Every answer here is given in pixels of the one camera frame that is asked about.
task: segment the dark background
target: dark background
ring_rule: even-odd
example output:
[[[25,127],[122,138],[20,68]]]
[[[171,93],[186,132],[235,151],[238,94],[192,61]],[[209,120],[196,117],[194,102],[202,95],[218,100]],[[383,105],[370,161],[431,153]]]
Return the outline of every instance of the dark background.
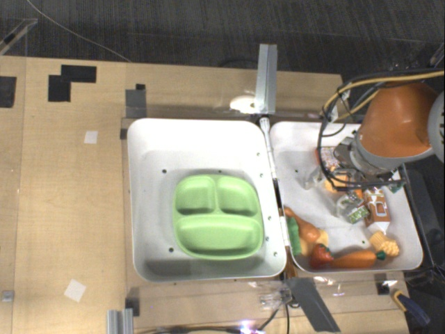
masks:
[[[256,68],[259,44],[274,43],[278,70],[339,73],[348,79],[423,67],[444,41],[445,0],[31,1],[63,26],[142,63]],[[26,44],[8,54],[123,61],[64,31],[25,0],[0,0],[1,36],[17,19],[32,17],[39,22]],[[442,91],[444,80],[431,85]],[[431,157],[410,168],[426,184],[443,241],[444,165]],[[442,245],[437,258],[443,251]],[[421,280],[420,285],[410,281],[410,294],[434,319],[424,332],[443,333],[444,285]]]

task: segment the wooden surface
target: wooden surface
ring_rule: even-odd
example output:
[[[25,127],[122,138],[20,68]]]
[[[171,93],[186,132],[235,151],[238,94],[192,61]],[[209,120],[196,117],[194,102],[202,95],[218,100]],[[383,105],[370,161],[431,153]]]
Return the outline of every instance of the wooden surface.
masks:
[[[156,315],[148,318],[156,323],[174,321],[175,310],[194,308],[196,291],[211,299],[213,294],[200,284],[184,285],[178,301],[180,285],[151,286],[127,278],[126,188],[119,137],[124,91],[136,83],[146,84],[149,108],[199,104],[219,112],[232,97],[252,89],[254,72],[42,58],[3,57],[0,62],[0,75],[11,74],[22,81],[15,107],[0,109],[0,127],[7,130],[0,135],[0,200],[6,204],[0,208],[0,290],[15,290],[13,308],[0,303],[0,332],[105,333],[106,311],[124,307],[127,280],[138,283],[140,293],[153,303]],[[97,83],[72,83],[70,103],[50,103],[48,76],[60,74],[62,64],[96,65]],[[279,73],[278,109],[317,112],[339,84],[339,76]],[[23,109],[19,96],[25,87]],[[97,144],[83,142],[87,131],[98,131]],[[17,178],[8,170],[19,169],[19,160]],[[11,191],[18,189],[17,202]],[[397,286],[406,290],[400,274],[394,276]],[[64,295],[71,279],[86,286],[78,303]],[[320,291],[345,333],[407,333],[403,313],[388,296],[376,295],[372,276],[343,280],[350,286],[343,295],[338,295],[338,286],[331,293],[333,287],[321,285]],[[357,281],[364,285],[356,286]],[[261,323],[268,312],[260,310],[250,289],[246,292],[252,300],[246,297],[243,305],[251,305],[250,311],[259,313],[253,319]],[[230,312],[235,304],[230,299],[215,293],[213,300],[218,302],[212,306],[210,301],[207,311],[215,318]],[[199,320],[199,311],[196,308],[190,317]],[[283,315],[279,313],[269,324],[268,333],[284,332]],[[296,332],[312,333],[301,310],[291,315]]]

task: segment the metal bracket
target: metal bracket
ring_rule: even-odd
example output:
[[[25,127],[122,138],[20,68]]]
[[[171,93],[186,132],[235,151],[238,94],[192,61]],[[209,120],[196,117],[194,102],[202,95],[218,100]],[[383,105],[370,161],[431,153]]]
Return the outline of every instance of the metal bracket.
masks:
[[[9,49],[25,36],[35,25],[37,19],[24,19],[0,42],[0,56],[3,56]]]
[[[260,45],[254,106],[259,114],[275,113],[277,96],[277,45]]]
[[[119,312],[109,310],[106,313],[106,333],[107,334],[134,334],[133,310],[128,308]]]

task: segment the white cable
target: white cable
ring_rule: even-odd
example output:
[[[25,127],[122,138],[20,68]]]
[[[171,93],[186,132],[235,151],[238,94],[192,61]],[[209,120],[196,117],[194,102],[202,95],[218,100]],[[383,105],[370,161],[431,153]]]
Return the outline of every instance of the white cable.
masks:
[[[69,32],[69,33],[72,33],[72,34],[75,35],[76,37],[78,37],[78,38],[80,38],[80,39],[82,39],[82,40],[84,40],[84,41],[86,41],[86,42],[92,43],[93,45],[96,45],[96,46],[98,46],[98,47],[101,47],[101,48],[103,48],[103,49],[106,49],[107,51],[111,52],[112,54],[115,54],[116,56],[122,58],[124,61],[131,62],[127,57],[124,57],[122,54],[119,54],[119,53],[117,53],[116,51],[113,51],[112,49],[109,49],[108,47],[105,47],[105,46],[101,45],[100,43],[97,43],[97,42],[95,42],[95,41],[93,41],[93,40],[90,40],[90,39],[87,38],[87,37],[83,37],[82,35],[79,35],[78,33],[74,32],[73,30],[70,30],[69,28],[63,26],[62,24],[59,24],[59,23],[58,23],[57,21],[55,21],[54,19],[50,18],[50,16],[46,15],[46,14],[43,13],[41,10],[39,10],[39,9],[38,9],[38,8],[31,2],[31,0],[26,0],[26,2],[29,3],[29,5],[30,5],[35,11],[37,11],[39,14],[41,14],[44,18],[48,19],[49,21],[51,21],[51,22],[52,22],[53,24],[55,24],[56,26],[59,26],[61,29],[65,30],[65,31],[67,31],[67,32]]]

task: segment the black square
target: black square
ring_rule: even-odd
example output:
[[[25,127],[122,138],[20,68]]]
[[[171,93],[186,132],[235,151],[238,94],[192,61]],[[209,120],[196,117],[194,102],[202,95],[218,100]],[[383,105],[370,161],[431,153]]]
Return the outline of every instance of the black square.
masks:
[[[14,106],[16,84],[16,77],[0,77],[0,108]]]
[[[63,81],[81,83],[96,83],[97,67],[83,65],[62,65]]]
[[[71,83],[63,81],[60,75],[50,75],[48,85],[49,102],[70,102]]]

